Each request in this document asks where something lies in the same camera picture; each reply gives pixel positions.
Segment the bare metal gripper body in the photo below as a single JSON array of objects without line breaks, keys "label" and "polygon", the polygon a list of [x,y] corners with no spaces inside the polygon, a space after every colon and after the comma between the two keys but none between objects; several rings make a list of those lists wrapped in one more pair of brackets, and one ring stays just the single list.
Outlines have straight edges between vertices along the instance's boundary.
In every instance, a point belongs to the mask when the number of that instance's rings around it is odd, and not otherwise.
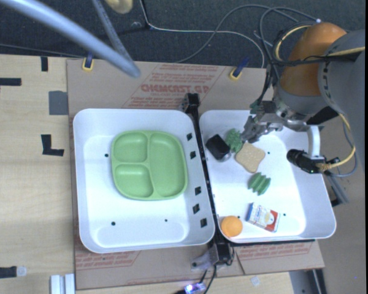
[{"label": "bare metal gripper body", "polygon": [[301,130],[309,115],[297,113],[283,102],[264,100],[253,107],[254,123],[257,132],[280,131],[284,127]]}]

